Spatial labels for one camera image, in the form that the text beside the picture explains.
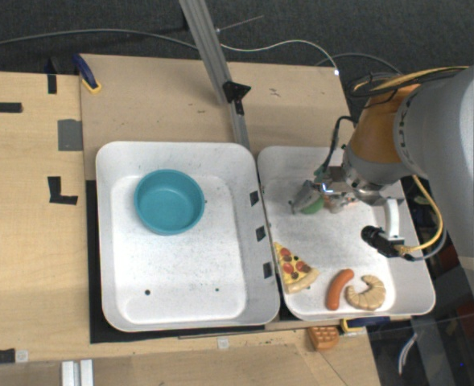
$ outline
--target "cable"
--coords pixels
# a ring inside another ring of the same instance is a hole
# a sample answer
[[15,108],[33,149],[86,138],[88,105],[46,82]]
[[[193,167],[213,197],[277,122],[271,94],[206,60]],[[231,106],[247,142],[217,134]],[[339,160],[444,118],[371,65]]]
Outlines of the cable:
[[352,83],[348,86],[348,90],[346,95],[351,98],[357,99],[364,99],[368,97],[377,96],[380,94],[385,94],[388,92],[392,92],[393,90],[397,90],[406,86],[410,86],[412,84],[423,84],[433,80],[441,80],[447,79],[455,76],[457,73],[461,72],[467,68],[466,66],[456,66],[456,67],[448,67],[448,68],[434,68],[431,70],[423,70],[421,72],[415,72],[408,75],[402,76],[394,76],[393,78],[386,79],[385,82],[380,83],[377,86],[370,88],[376,80],[384,80],[383,78],[380,79],[367,79],[367,77],[362,77],[360,79],[356,79],[353,82],[355,85],[353,86]]
[[241,22],[238,22],[238,23],[229,24],[228,26],[224,26],[224,27],[220,27],[220,28],[217,27],[215,29],[215,32],[219,35],[221,33],[221,31],[232,29],[234,27],[243,26],[244,24],[254,22],[255,20],[259,20],[260,18],[264,18],[264,17],[265,17],[265,15],[262,14],[260,16],[248,18],[247,20],[242,20]]
[[49,38],[54,38],[54,37],[66,36],[66,35],[86,35],[86,34],[94,34],[94,33],[118,33],[118,34],[126,34],[126,35],[139,35],[142,37],[153,37],[156,39],[162,39],[171,43],[179,44],[181,46],[185,46],[193,50],[197,50],[197,47],[194,46],[193,44],[184,42],[182,40],[173,39],[172,37],[167,37],[165,35],[157,35],[155,33],[147,33],[146,31],[125,30],[125,29],[85,29],[85,30],[57,31],[54,33],[43,33],[41,35],[28,35],[24,37],[17,37],[15,39],[3,40],[3,41],[0,41],[0,46],[6,46],[7,44],[13,44],[13,43],[26,42],[29,40],[49,39]]
[[378,105],[384,105],[385,103],[389,103],[392,99],[394,99],[394,96],[396,96],[396,93],[398,92],[397,89],[393,90],[392,93],[383,101],[377,101],[376,103],[368,103],[363,107],[363,109],[370,109],[371,107],[378,106]]
[[221,47],[227,50],[239,51],[240,53],[254,53],[257,51],[270,50],[272,48],[280,47],[283,44],[290,44],[290,43],[303,43],[303,44],[308,44],[309,46],[315,47],[317,50],[319,50],[321,53],[323,53],[326,56],[327,58],[326,61],[329,61],[332,63],[332,66],[335,68],[336,74],[338,74],[339,68],[336,66],[336,63],[333,60],[333,58],[321,46],[318,46],[317,44],[309,42],[307,40],[285,40],[279,43],[272,44],[267,47],[259,47],[259,48],[237,48],[237,47],[226,46],[225,44],[222,44],[222,43],[221,43]]
[[320,167],[314,172],[314,175],[317,178],[316,181],[319,181],[319,178],[326,173],[326,170],[328,169],[330,161],[332,160],[332,155],[333,155],[333,152],[335,151],[336,143],[339,141],[340,122],[343,121],[343,120],[349,120],[350,122],[355,124],[354,119],[350,116],[340,116],[337,119],[337,121],[335,123],[335,128],[333,129],[332,144],[330,145],[330,150],[328,151],[328,156],[326,157],[326,160],[324,160],[323,164],[321,164]]
[[424,195],[424,197],[428,200],[431,208],[434,210],[435,215],[437,216],[437,233],[431,239],[429,239],[426,243],[420,244],[418,246],[410,247],[410,246],[405,246],[404,244],[396,244],[394,248],[397,249],[400,252],[400,254],[407,254],[407,253],[415,252],[416,250],[423,250],[424,248],[428,248],[432,246],[442,234],[443,227],[444,227],[443,217],[440,214],[440,210],[437,207],[437,204],[435,204],[435,201],[431,198],[430,193],[428,193],[427,189],[424,188],[421,181],[416,175],[412,175],[412,179],[414,180],[415,184],[418,186],[419,190]]
[[[377,62],[382,63],[385,66],[387,66],[388,68],[390,68],[391,70],[393,70],[395,73],[400,74],[400,75],[403,74],[398,68],[393,66],[391,63],[389,63],[386,60],[380,59],[379,57],[376,57],[375,55],[367,55],[365,53],[354,53],[354,52],[352,52],[352,53],[340,53],[338,55],[334,55],[333,59],[340,59],[342,57],[365,57],[366,59],[376,60]],[[324,64],[328,61],[329,61],[329,59],[323,59],[320,62],[315,63],[314,66],[320,66],[321,64]]]
[[386,103],[392,100],[392,98],[396,94],[396,90],[393,90],[391,96],[386,101],[379,101],[377,103],[372,103],[370,105],[364,105],[364,102],[368,99],[364,97],[357,98],[353,96],[351,93],[353,93],[353,91],[356,91],[358,88],[366,84],[369,84],[369,85],[378,84],[379,81],[389,80],[396,76],[399,76],[399,75],[392,72],[379,72],[379,73],[370,72],[367,76],[362,76],[356,79],[352,79],[343,85],[343,90],[344,90],[344,95],[346,97],[346,100],[348,101],[350,106],[358,110],[358,113],[361,113],[364,109],[370,108],[374,105],[380,105],[380,104]]
[[446,230],[446,227],[443,226],[443,233],[442,233],[442,236],[440,237],[439,243],[431,250],[431,252],[421,257],[415,257],[414,261],[425,261],[426,259],[430,259],[431,257],[435,256],[443,248],[446,247],[446,242],[447,242],[447,230]]
[[414,346],[415,340],[417,339],[417,333],[414,333],[410,339],[405,343],[398,357],[398,373],[401,376],[403,374],[403,367],[406,365],[406,357],[408,352]]

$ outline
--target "blue bowl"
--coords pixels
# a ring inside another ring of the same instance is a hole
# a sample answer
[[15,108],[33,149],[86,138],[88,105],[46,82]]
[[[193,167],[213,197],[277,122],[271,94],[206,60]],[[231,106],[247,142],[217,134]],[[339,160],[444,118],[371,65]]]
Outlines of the blue bowl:
[[157,170],[146,175],[134,191],[140,220],[159,235],[176,235],[193,228],[204,212],[199,184],[177,170]]

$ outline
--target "toy sausage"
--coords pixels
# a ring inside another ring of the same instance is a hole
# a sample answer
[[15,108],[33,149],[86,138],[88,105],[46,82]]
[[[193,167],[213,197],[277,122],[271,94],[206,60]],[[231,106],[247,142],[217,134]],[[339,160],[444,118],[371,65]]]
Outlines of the toy sausage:
[[330,288],[328,290],[328,295],[326,297],[326,307],[329,310],[337,310],[340,304],[340,292],[350,281],[355,277],[355,273],[351,269],[344,269],[339,272],[333,279]]

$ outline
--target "black clip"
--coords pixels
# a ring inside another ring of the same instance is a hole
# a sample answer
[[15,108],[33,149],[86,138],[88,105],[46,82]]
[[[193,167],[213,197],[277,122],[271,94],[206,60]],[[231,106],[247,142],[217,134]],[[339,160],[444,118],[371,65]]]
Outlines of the black clip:
[[224,90],[224,94],[226,95],[226,100],[228,103],[234,101],[235,106],[237,107],[237,114],[244,116],[244,106],[242,105],[242,99],[251,89],[251,86],[246,86],[244,84],[235,83],[231,80],[228,80],[222,85],[222,89]]

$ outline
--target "white tray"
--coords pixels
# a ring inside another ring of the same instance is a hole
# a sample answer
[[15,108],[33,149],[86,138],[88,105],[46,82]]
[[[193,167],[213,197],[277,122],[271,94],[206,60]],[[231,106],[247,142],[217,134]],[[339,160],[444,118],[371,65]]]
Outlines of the white tray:
[[[258,156],[272,240],[288,247],[320,271],[310,289],[284,294],[286,306],[292,314],[307,321],[429,312],[435,304],[435,291],[426,263],[387,259],[361,239],[364,226],[385,227],[382,208],[357,202],[337,214],[323,209],[312,215],[292,215],[289,200],[294,199],[304,180],[314,178],[314,170],[327,155],[328,148],[272,146]],[[341,161],[342,150],[335,150],[331,164],[339,166]],[[401,184],[395,188],[397,194],[403,196]],[[401,235],[407,244],[417,244],[406,201],[399,206],[399,211]],[[330,282],[340,270],[347,268],[355,273],[349,284],[354,285],[357,292],[367,289],[361,280],[365,274],[383,280],[386,299],[381,308],[373,312],[355,309],[345,301],[344,294],[340,296],[338,310],[326,308]]]
[[[112,326],[121,331],[244,326],[275,317],[274,259],[256,164],[246,148],[112,142],[99,150],[96,166],[102,307]],[[193,229],[159,236],[138,218],[134,189],[158,169],[180,170],[199,183],[206,204]]]

